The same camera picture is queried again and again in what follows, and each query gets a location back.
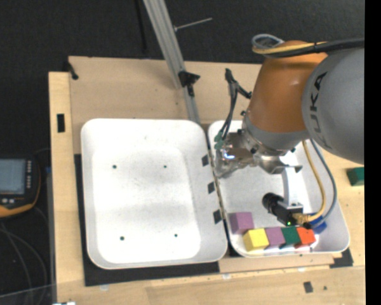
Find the black floor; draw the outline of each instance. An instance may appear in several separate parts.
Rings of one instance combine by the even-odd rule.
[[[185,60],[261,63],[250,44],[258,33],[313,42],[365,30],[365,0],[165,1],[176,26],[213,18],[177,32]],[[0,0],[0,153],[40,151],[50,171],[48,72],[62,71],[69,55],[162,58],[141,0],[139,7],[145,40],[135,0]],[[36,208],[0,220],[18,237],[15,247],[0,230],[0,295],[49,283],[47,216],[43,186]]]

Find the orange block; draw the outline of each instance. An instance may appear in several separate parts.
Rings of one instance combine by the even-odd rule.
[[[312,229],[297,227],[297,232],[300,238],[300,243],[296,244],[295,248],[309,246],[316,241],[315,233]]]

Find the green block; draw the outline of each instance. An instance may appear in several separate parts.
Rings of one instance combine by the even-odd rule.
[[[355,167],[347,170],[347,176],[351,186],[364,185],[364,167]]]
[[[295,226],[282,227],[281,231],[285,238],[285,244],[280,248],[289,247],[300,243],[300,237]]]

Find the yellow cable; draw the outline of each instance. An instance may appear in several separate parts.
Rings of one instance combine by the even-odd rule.
[[[299,50],[301,48],[308,48],[308,47],[314,46],[315,44],[323,44],[323,43],[325,43],[325,42],[304,43],[304,44],[288,45],[288,46],[278,46],[275,48],[257,48],[256,46],[253,46],[253,52],[258,53],[258,54],[281,53],[281,52]]]
[[[317,184],[319,184],[319,188],[320,188],[320,191],[322,194],[322,205],[321,205],[321,208],[319,209],[319,211],[317,213],[315,213],[314,215],[309,215],[307,213],[295,213],[295,214],[293,214],[292,216],[297,220],[298,224],[304,224],[306,222],[311,222],[311,221],[314,221],[315,219],[318,219],[323,214],[324,210],[326,209],[326,193],[324,191],[323,184],[321,182],[318,171],[316,170],[316,168],[313,164],[312,157],[309,154],[309,150],[307,148],[307,144],[306,144],[305,140],[302,141],[302,145],[304,146],[304,150],[306,153],[307,160],[308,160],[308,162],[312,168],[313,174],[315,175],[315,178],[317,180]]]

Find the black mat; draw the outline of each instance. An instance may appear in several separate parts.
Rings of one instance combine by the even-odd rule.
[[[218,262],[202,264],[186,264],[178,266],[163,266],[151,268],[114,269],[107,270],[96,266],[89,258],[86,248],[86,228],[84,225],[84,203],[83,203],[83,180],[82,180],[82,157],[75,155],[77,200],[79,206],[79,222],[81,226],[81,242],[84,268],[84,284],[86,286],[103,285],[108,283],[119,283],[134,280],[149,280],[174,278],[182,276],[205,275],[218,273]]]

